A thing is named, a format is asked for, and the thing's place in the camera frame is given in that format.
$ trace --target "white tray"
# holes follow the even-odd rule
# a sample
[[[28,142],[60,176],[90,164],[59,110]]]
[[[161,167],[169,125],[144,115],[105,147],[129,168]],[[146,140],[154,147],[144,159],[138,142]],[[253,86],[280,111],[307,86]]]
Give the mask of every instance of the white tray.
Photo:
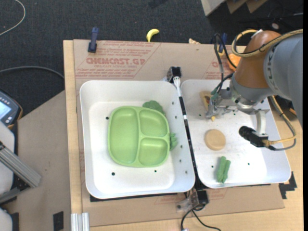
[[[159,102],[178,145],[158,167],[119,165],[108,153],[108,119],[125,105]],[[179,193],[195,182],[193,163],[176,88],[164,81],[90,80],[80,88],[85,175],[89,193],[99,199]]]
[[[222,188],[288,181],[291,169],[285,151],[257,148],[239,135],[241,126],[256,129],[255,115],[238,111],[225,114],[214,121],[205,118],[205,107],[200,98],[200,92],[211,92],[218,83],[217,80],[186,80],[181,85],[201,182],[209,188]],[[225,81],[223,88],[228,86],[229,81]],[[259,108],[270,109],[267,99],[256,106],[256,109]],[[204,136],[210,129],[218,129],[226,136],[224,149],[213,151],[207,147]],[[266,133],[272,141],[280,139],[271,111],[266,114]],[[275,147],[282,148],[282,144],[276,144]],[[217,182],[216,178],[222,156],[231,161],[228,178],[224,184]]]

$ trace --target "wire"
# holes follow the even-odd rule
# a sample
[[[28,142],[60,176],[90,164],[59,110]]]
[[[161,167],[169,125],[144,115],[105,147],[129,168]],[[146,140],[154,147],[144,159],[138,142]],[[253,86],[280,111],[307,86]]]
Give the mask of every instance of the wire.
[[[185,197],[188,198],[191,195],[191,191],[185,192]]]
[[[64,79],[64,76],[50,68],[46,68],[46,67],[40,67],[40,66],[21,66],[21,67],[12,67],[12,68],[7,68],[7,69],[2,69],[0,70],[0,74],[3,74],[5,72],[10,72],[10,71],[14,71],[14,70],[24,70],[24,69],[40,69],[40,70],[46,70],[46,71],[50,71],[53,72],[54,74],[57,74],[58,76],[60,76],[61,78]]]
[[[222,38],[221,38],[221,35],[219,33],[216,33],[214,36],[213,36],[213,39],[212,41],[214,42],[214,51],[215,51],[215,55],[217,57],[217,60],[218,60],[218,63],[219,63],[219,66],[220,66],[220,72],[221,72],[221,82],[216,86],[216,92],[219,93],[221,88],[222,88],[222,84],[223,82],[232,77],[233,73],[231,73],[230,75],[228,75],[227,77],[224,77],[224,73],[223,73],[223,67],[222,67],[222,62],[221,62],[221,57],[218,53],[218,46],[217,46],[217,39],[220,40],[220,43],[225,51],[225,54],[226,54],[226,57],[227,57],[227,60],[231,63],[231,65],[236,69],[236,65],[234,65],[234,63],[231,61],[231,59],[229,58],[229,55],[228,55],[228,52],[227,52],[227,48],[226,48],[226,45],[224,44]]]
[[[25,8],[25,6],[24,6],[24,5],[21,3],[21,1],[19,1],[19,0],[13,0],[13,1],[18,2],[18,3],[23,7],[24,15],[23,15],[22,19],[21,19],[16,25],[14,25],[14,26],[12,26],[11,28],[7,29],[6,31],[0,33],[0,36],[2,36],[3,34],[9,32],[9,31],[11,31],[11,30],[13,30],[14,28],[18,27],[18,26],[23,22],[23,20],[25,19],[25,16],[26,16],[26,8]]]
[[[194,207],[194,208],[192,208],[192,209],[190,209],[189,211],[186,212],[186,214],[182,217],[182,220],[181,220],[181,231],[184,230],[183,224],[184,224],[185,218],[186,218],[187,215],[188,215],[189,213],[191,213],[191,212],[194,214],[194,216],[197,218],[197,220],[198,220],[203,226],[205,226],[205,227],[207,227],[207,228],[209,228],[209,229],[215,229],[215,230],[221,231],[221,229],[219,229],[219,228],[212,227],[212,226],[208,226],[208,225],[204,224],[204,223],[199,219],[199,217],[197,216],[197,214],[195,213],[195,211],[203,210],[204,207],[205,207],[205,205],[198,205],[198,206],[196,206],[196,207]]]
[[[229,54],[228,54],[228,52],[227,52],[226,45],[225,45],[225,43],[223,42],[223,40],[222,40],[222,38],[221,38],[221,35],[220,35],[219,33],[216,33],[214,36],[217,36],[217,37],[219,38],[220,43],[221,43],[221,45],[222,45],[222,47],[223,47],[223,49],[224,49],[224,51],[225,51],[227,60],[229,61],[229,63],[230,63],[234,68],[236,68],[237,66],[234,65],[234,63],[231,61],[231,59],[230,59],[230,57],[229,57]]]
[[[261,52],[264,52],[264,51],[267,50],[270,46],[272,46],[272,45],[278,43],[279,41],[281,41],[281,40],[283,40],[283,39],[285,39],[285,38],[291,37],[291,36],[293,36],[293,35],[295,35],[295,34],[301,34],[301,33],[303,33],[304,30],[303,30],[303,29],[299,29],[299,30],[295,30],[295,31],[291,31],[291,32],[282,34],[282,35],[280,35],[280,36],[278,36],[278,37],[272,39],[272,40],[269,41],[268,43],[262,45],[260,48],[254,50],[254,51],[239,53],[239,52],[237,51],[237,49],[236,49],[236,43],[237,43],[237,41],[238,41],[242,36],[244,36],[244,35],[246,35],[246,34],[249,34],[249,33],[256,33],[256,32],[257,32],[257,30],[248,29],[248,30],[246,30],[246,31],[244,31],[244,32],[239,33],[239,34],[235,37],[235,39],[233,40],[232,45],[231,45],[231,49],[232,49],[233,54],[236,55],[236,56],[240,56],[240,57],[250,57],[250,56],[257,55],[257,54],[259,54],[259,53],[261,53]]]
[[[275,107],[275,109],[280,113],[280,116],[283,118],[283,120],[285,121],[285,123],[288,125],[289,129],[291,130],[293,136],[290,137],[290,138],[287,138],[287,139],[282,139],[282,140],[277,140],[277,141],[269,141],[269,140],[263,140],[262,142],[264,142],[265,146],[272,149],[272,150],[275,150],[275,151],[284,151],[284,150],[287,150],[287,149],[291,149],[295,146],[296,144],[296,131],[294,129],[294,127],[292,126],[290,120],[287,118],[287,116],[284,114],[284,112],[282,111],[281,107],[279,106],[275,96],[270,96],[269,97],[271,99],[271,101],[273,102],[273,105]],[[287,142],[287,141],[291,141],[293,140],[293,144],[288,146],[288,147],[285,147],[285,148],[275,148],[271,145],[273,144],[277,144],[277,143],[283,143],[283,142]]]

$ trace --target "green toy food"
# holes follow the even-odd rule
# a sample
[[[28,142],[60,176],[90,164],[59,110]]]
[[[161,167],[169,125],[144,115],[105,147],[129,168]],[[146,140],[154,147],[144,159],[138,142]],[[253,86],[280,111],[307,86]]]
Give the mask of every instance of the green toy food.
[[[171,141],[166,117],[159,111],[122,106],[111,113],[108,151],[112,159],[125,166],[156,167],[169,155]]]
[[[145,102],[142,106],[144,108],[157,110],[160,113],[162,113],[164,116],[166,116],[166,113],[164,112],[163,107],[157,101],[151,100],[149,102]]]
[[[177,137],[175,137],[175,133],[170,133],[170,150],[173,150],[178,144]]]
[[[220,158],[219,168],[217,171],[217,181],[220,183],[225,183],[228,178],[228,171],[230,168],[231,161],[227,160],[225,156]]]

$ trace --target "monitor screen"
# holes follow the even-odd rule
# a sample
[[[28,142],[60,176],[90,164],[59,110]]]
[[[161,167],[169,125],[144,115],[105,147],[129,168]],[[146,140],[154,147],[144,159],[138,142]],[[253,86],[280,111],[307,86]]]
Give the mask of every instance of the monitor screen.
[[[11,108],[0,102],[0,120],[11,110]]]

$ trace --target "dark carpet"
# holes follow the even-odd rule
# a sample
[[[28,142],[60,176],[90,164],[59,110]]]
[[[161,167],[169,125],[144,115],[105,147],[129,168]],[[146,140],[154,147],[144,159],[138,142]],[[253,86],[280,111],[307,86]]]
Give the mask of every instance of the dark carpet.
[[[0,36],[0,71],[18,66],[43,66],[64,73],[63,40],[90,39],[94,26],[98,40],[146,41],[152,28],[156,42],[188,43],[192,38],[210,43],[215,33],[226,33],[227,44],[247,28],[270,29],[280,21],[280,33],[303,28],[303,0],[268,0],[250,13],[243,5],[230,14],[226,3],[208,17],[201,0],[19,0],[26,8],[24,21]],[[0,34],[23,16],[20,4],[0,0]],[[31,112],[64,90],[58,75],[24,69],[0,73],[0,89]]]

